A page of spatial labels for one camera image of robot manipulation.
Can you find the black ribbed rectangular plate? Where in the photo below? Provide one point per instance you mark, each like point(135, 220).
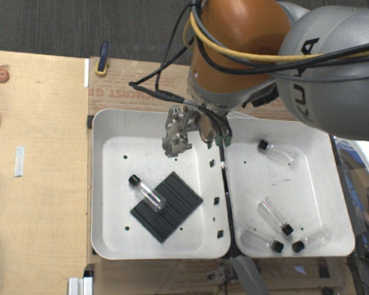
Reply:
point(181, 202)

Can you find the brown cardboard board red print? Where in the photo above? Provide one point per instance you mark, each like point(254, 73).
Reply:
point(128, 93)

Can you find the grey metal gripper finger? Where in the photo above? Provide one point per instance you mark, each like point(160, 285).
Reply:
point(171, 147)
point(185, 142)

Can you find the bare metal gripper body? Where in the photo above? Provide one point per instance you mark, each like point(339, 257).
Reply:
point(208, 126)

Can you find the brown tape roll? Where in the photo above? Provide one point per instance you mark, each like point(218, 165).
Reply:
point(2, 74)

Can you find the white plastic tray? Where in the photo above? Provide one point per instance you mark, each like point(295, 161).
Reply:
point(294, 184)
point(115, 202)

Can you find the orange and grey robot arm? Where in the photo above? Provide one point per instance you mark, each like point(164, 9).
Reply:
point(241, 28)

